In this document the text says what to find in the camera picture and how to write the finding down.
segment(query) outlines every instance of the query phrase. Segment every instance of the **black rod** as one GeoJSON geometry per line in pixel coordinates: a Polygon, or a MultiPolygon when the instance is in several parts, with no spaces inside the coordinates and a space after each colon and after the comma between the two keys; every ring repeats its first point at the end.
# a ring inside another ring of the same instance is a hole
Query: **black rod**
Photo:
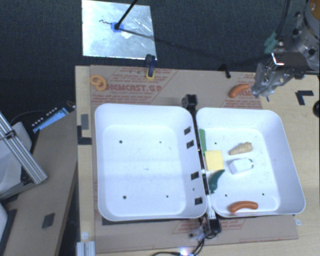
{"type": "Polygon", "coordinates": [[[117,24],[114,25],[114,29],[119,30],[120,24],[124,21],[124,19],[127,17],[128,13],[131,11],[131,9],[135,6],[135,4],[138,2],[138,0],[133,0],[132,4],[130,5],[130,7],[128,8],[128,10],[126,10],[126,12],[124,13],[124,15],[121,17],[121,19],[119,20],[119,22],[117,24]]]}

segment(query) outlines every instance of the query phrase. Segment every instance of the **dark green object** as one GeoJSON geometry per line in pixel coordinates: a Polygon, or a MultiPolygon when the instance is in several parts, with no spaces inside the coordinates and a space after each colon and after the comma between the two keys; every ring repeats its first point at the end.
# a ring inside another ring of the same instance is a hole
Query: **dark green object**
{"type": "Polygon", "coordinates": [[[213,194],[218,187],[218,179],[224,173],[225,170],[216,171],[209,179],[210,194],[213,194]]]}
{"type": "Polygon", "coordinates": [[[204,155],[207,151],[207,145],[206,145],[206,132],[204,129],[199,129],[199,137],[200,137],[200,144],[201,144],[201,150],[202,154],[204,155]]]}

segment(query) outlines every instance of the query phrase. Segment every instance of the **metal sheet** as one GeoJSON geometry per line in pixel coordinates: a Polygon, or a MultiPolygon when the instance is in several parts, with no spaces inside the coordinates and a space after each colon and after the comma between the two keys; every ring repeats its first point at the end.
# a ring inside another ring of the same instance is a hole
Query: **metal sheet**
{"type": "Polygon", "coordinates": [[[129,4],[82,0],[83,55],[124,59],[156,56],[150,7],[135,5],[122,22],[125,31],[114,32],[129,4]]]}

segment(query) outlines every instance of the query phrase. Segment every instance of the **yellow sponge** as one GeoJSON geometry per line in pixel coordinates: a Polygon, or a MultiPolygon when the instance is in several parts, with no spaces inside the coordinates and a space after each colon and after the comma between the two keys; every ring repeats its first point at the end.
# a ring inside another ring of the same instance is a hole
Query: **yellow sponge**
{"type": "Polygon", "coordinates": [[[224,159],[221,150],[208,150],[204,153],[208,171],[224,170],[224,159]]]}

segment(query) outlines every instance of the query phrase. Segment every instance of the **white plastic container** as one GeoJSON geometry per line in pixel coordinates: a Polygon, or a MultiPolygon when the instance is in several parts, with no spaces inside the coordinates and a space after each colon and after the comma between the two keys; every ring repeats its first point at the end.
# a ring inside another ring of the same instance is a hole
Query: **white plastic container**
{"type": "MultiPolygon", "coordinates": [[[[269,110],[203,108],[196,115],[207,150],[222,151],[225,172],[210,203],[223,217],[297,214],[305,199],[280,118],[269,110]],[[241,154],[252,169],[231,173],[229,150],[251,142],[241,154]],[[238,201],[258,209],[235,213],[238,201]]],[[[103,104],[95,111],[98,208],[110,221],[189,219],[207,209],[191,114],[182,107],[103,104]]]]}

